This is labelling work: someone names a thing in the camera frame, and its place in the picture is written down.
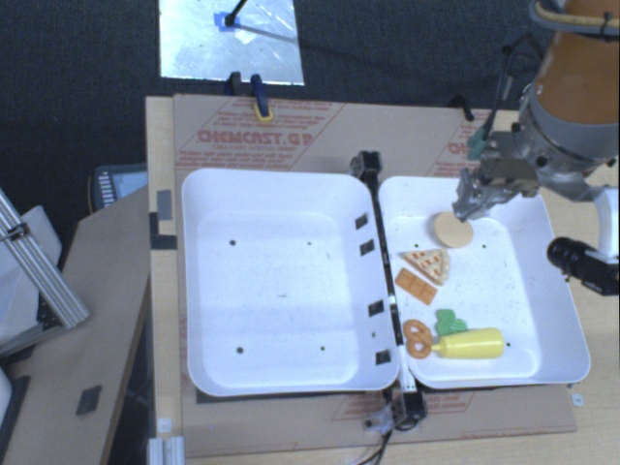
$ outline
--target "white tray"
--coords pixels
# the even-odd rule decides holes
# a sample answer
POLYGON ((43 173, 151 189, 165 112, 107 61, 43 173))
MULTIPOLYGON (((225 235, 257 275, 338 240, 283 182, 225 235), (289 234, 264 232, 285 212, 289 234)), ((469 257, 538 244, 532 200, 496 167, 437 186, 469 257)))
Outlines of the white tray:
POLYGON ((184 181, 182 206, 188 364, 200 390, 377 390, 394 381, 400 361, 363 184, 205 169, 184 181), (369 242, 374 250, 361 255, 369 242), (383 312, 370 316, 377 301, 383 312))
MULTIPOLYGON (((403 252, 439 248, 433 217, 450 208, 457 180, 392 177, 380 189, 394 277, 403 252)), ((546 258, 553 240, 543 199, 515 198, 471 221, 474 239, 450 249, 449 279, 430 306, 396 287, 401 321, 419 319, 436 336, 436 312, 454 310, 468 328, 498 327, 507 346, 495 359, 408 356, 414 376, 432 388, 474 388, 582 380, 590 356, 571 290, 546 258)))

